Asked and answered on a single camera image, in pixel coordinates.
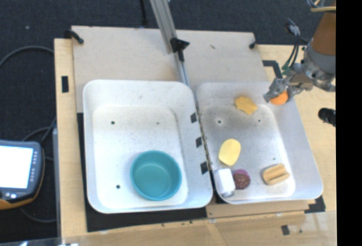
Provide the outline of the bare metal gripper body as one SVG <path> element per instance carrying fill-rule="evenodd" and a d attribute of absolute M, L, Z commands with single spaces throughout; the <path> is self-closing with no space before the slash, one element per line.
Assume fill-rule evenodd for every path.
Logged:
<path fill-rule="evenodd" d="M 311 91 L 314 87 L 326 92 L 335 92 L 334 75 L 327 73 L 318 66 L 304 63 L 295 63 L 292 67 L 283 70 L 285 85 L 297 86 L 302 91 Z"/>

